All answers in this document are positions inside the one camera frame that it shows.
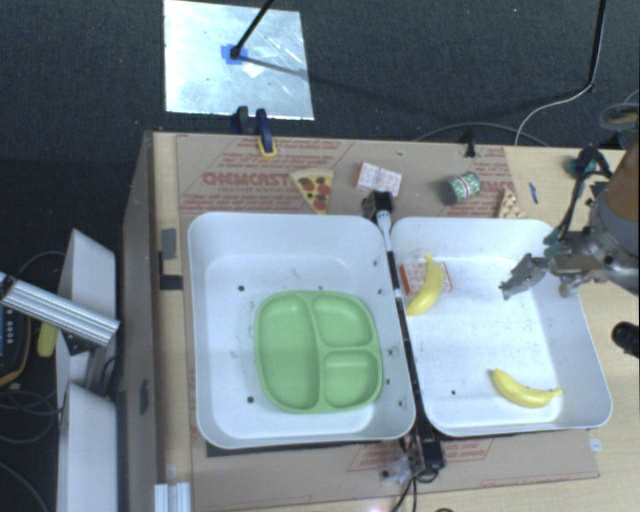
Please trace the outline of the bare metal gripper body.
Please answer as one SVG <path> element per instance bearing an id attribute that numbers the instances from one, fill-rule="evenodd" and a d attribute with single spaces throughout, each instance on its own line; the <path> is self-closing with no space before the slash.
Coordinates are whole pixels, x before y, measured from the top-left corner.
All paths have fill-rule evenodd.
<path id="1" fill-rule="evenodd" d="M 639 259 L 605 234 L 567 233 L 547 247 L 548 270 L 563 273 L 592 272 L 590 282 L 610 282 L 624 290 L 639 289 Z"/>

